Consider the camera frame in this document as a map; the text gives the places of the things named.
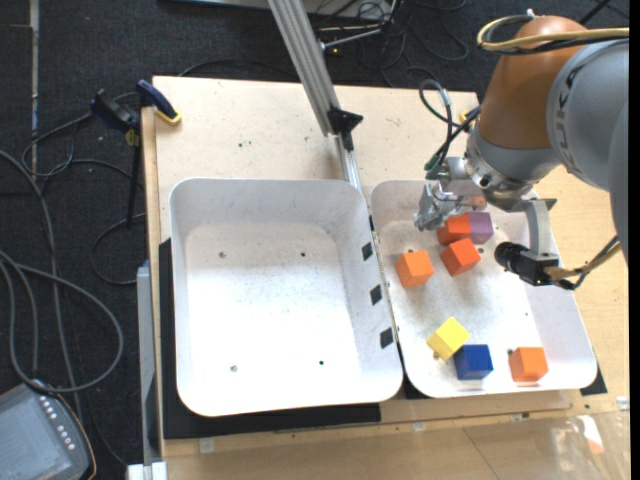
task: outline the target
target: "purple cube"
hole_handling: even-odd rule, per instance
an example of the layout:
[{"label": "purple cube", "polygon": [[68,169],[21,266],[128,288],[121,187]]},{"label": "purple cube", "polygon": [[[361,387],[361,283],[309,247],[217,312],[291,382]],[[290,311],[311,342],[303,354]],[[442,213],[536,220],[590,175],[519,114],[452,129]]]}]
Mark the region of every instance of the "purple cube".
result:
[{"label": "purple cube", "polygon": [[493,371],[488,345],[462,345],[453,360],[458,380],[483,379]]},{"label": "purple cube", "polygon": [[467,212],[471,224],[471,241],[476,245],[486,243],[493,236],[493,224],[488,212]]}]

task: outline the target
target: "cube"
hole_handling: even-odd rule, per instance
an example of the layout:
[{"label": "cube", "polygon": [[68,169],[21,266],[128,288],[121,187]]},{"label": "cube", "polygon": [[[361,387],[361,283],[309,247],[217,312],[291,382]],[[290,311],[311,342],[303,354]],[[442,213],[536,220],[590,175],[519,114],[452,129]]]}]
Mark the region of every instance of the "cube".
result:
[{"label": "cube", "polygon": [[436,230],[438,233],[438,241],[442,245],[448,245],[451,242],[469,238],[471,236],[471,223],[466,213],[455,217],[449,217],[444,226]]},{"label": "cube", "polygon": [[471,241],[476,245],[485,244],[493,236],[493,223],[488,212],[467,212],[471,225]]},{"label": "cube", "polygon": [[489,346],[462,345],[454,356],[458,380],[483,379],[493,371]]},{"label": "cube", "polygon": [[463,238],[457,242],[450,243],[440,253],[440,258],[452,276],[471,270],[481,259],[480,253],[476,250],[470,238]]},{"label": "cube", "polygon": [[396,272],[404,288],[426,283],[435,270],[429,253],[424,250],[405,252],[396,262]]},{"label": "cube", "polygon": [[536,382],[549,371],[542,347],[518,347],[509,355],[509,366],[516,382]]},{"label": "cube", "polygon": [[428,339],[429,345],[445,361],[455,354],[471,334],[450,316]]}]

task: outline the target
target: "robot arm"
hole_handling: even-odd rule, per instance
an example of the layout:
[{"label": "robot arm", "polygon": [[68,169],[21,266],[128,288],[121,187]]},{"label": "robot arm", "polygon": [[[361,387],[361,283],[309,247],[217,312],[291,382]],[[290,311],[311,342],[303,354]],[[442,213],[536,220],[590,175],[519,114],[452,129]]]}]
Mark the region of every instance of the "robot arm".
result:
[{"label": "robot arm", "polygon": [[[542,269],[550,265],[544,250],[550,235],[546,211],[555,201],[534,204],[525,196],[562,164],[586,183],[609,191],[628,262],[628,29],[626,38],[620,37],[622,29],[612,29],[613,38],[593,42],[595,31],[567,18],[529,14],[504,20],[526,24],[501,47],[526,43],[536,53],[500,51],[465,155],[446,158],[428,173],[432,181],[425,184],[416,226],[435,229],[448,217],[487,203],[525,211],[530,248],[505,245],[496,259],[508,268],[509,255],[529,255],[535,266],[521,277],[541,284]],[[565,40],[571,46],[562,48],[547,48],[549,42],[543,41],[567,37],[582,40]]]}]

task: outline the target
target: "white tray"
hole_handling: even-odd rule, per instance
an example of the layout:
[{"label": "white tray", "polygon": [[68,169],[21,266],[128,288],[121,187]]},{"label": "white tray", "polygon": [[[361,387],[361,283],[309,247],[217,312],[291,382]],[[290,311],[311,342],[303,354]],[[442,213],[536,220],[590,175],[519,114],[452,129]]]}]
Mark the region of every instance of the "white tray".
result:
[{"label": "white tray", "polygon": [[177,389],[191,411],[222,416],[396,394],[402,366],[355,188],[187,179],[171,192],[170,217]]},{"label": "white tray", "polygon": [[[423,186],[423,181],[386,181],[371,193],[399,346],[411,383],[434,398],[589,385],[597,363],[573,294],[555,286],[533,287],[504,272],[494,259],[501,242],[529,243],[524,213],[489,207],[495,234],[478,246],[482,260],[471,271],[452,277],[440,259],[444,246],[436,232],[420,232],[413,224]],[[405,289],[395,263],[409,249],[426,249],[435,274],[425,285]],[[434,358],[426,339],[450,316],[471,333],[467,344],[489,346],[494,370],[484,379],[460,381],[453,358]],[[544,347],[549,372],[536,384],[516,384],[511,378],[508,351],[519,346]]]}]

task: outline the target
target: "black floor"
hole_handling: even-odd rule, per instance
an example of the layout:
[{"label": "black floor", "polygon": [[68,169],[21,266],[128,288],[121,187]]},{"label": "black floor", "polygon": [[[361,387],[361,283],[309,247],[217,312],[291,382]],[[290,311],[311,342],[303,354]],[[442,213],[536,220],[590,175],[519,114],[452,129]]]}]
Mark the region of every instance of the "black floor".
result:
[{"label": "black floor", "polygon": [[[346,44],[327,65],[336,84],[416,88],[429,76],[447,89],[475,91],[482,99],[497,62],[493,54],[474,47],[484,24],[528,8],[580,20],[598,1],[407,0],[387,34]],[[0,0],[0,151],[18,167],[32,129],[29,5],[30,0]],[[612,0],[587,25],[626,26],[629,7],[630,0]],[[316,26],[320,21],[312,18]],[[322,25],[327,24],[352,22],[331,19]],[[124,355],[116,369],[79,396],[97,478],[122,478],[120,461],[142,461],[136,289],[129,282],[145,259],[143,220],[129,231],[118,229],[98,245],[93,251],[96,269],[91,258],[98,237],[126,215],[132,150],[122,134],[94,119],[45,135],[83,117],[100,88],[112,96],[129,93],[141,78],[176,75],[203,63],[208,64],[190,76],[295,80],[295,70],[269,11],[156,0],[40,0],[39,29],[35,136],[45,138],[39,142],[37,162],[27,154],[25,163],[44,174],[73,160],[60,174],[37,177],[37,187],[50,210],[59,274],[102,300],[123,329]],[[342,37],[338,34],[319,33],[326,41]],[[139,104],[136,96],[121,101],[132,108]],[[0,156],[0,251],[50,272],[43,206],[17,166]],[[139,190],[136,213],[141,212]],[[9,360],[9,292],[1,279],[0,393],[20,382]],[[31,310],[13,276],[19,359],[30,374],[53,386],[68,386],[51,285],[30,280],[39,308],[39,361],[33,370]],[[80,385],[109,366],[116,335],[86,298],[64,289],[60,301],[68,353]],[[66,398],[75,403],[73,396]]]}]

